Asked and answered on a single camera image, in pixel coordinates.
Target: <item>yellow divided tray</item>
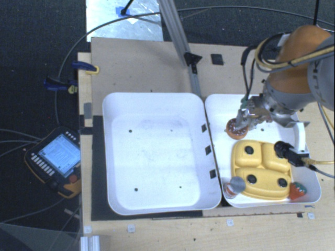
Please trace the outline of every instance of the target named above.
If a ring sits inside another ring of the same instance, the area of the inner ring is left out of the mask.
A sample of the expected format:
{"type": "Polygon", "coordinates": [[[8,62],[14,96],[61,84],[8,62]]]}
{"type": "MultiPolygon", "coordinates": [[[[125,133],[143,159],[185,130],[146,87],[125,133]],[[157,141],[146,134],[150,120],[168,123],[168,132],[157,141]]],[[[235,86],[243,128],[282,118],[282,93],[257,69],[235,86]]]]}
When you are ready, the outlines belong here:
{"type": "Polygon", "coordinates": [[[239,176],[245,181],[243,195],[265,200],[288,197],[291,165],[287,159],[278,158],[274,144],[241,140],[234,145],[231,157],[232,177],[239,176]]]}

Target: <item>black bracket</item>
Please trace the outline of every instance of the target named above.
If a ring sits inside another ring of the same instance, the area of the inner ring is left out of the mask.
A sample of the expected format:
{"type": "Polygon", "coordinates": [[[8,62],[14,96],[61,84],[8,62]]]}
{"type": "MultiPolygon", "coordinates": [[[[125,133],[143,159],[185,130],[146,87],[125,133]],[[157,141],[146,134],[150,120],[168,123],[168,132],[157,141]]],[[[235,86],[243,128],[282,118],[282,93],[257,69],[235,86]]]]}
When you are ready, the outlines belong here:
{"type": "Polygon", "coordinates": [[[195,55],[195,54],[192,54],[192,53],[189,53],[189,52],[186,52],[184,54],[184,58],[185,58],[185,61],[186,61],[186,64],[187,66],[190,66],[192,67],[192,73],[193,74],[198,74],[198,71],[197,71],[197,63],[203,58],[202,56],[198,56],[198,55],[195,55]]]}

